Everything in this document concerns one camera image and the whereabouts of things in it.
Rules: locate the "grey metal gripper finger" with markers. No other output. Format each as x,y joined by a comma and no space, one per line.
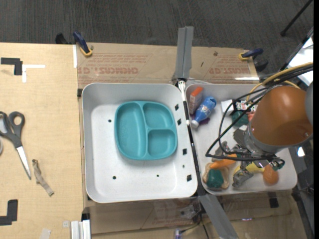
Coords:
241,178
220,151

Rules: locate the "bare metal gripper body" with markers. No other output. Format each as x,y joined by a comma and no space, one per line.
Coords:
241,136

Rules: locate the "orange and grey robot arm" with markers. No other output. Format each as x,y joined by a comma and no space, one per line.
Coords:
279,113

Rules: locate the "orange carrot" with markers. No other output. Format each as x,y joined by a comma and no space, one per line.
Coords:
221,163

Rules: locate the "white plastic tray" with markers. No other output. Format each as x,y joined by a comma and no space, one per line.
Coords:
211,138
104,163

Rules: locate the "yellow banana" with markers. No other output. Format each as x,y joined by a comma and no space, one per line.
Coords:
254,168

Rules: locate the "beige toy bread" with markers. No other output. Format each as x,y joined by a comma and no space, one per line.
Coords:
225,182

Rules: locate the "dark green round toy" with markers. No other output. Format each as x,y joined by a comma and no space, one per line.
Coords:
239,119

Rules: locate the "dark green toy vegetable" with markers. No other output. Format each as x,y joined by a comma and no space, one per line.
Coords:
214,178

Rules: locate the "orange toy fruit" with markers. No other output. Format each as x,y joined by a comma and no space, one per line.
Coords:
270,175

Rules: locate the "small white carton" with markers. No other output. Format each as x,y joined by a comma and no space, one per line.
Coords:
226,106

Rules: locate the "blue plastic bottle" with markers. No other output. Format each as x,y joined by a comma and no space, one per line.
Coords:
204,109

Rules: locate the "orange and white carton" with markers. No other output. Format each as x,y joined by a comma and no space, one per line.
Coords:
195,99

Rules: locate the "blue divided plate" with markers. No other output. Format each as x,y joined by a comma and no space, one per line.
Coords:
132,131

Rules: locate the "brown cardboard board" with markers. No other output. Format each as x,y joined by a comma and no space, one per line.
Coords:
149,63

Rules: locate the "crumpled beige tape strip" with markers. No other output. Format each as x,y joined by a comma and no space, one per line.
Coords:
40,177

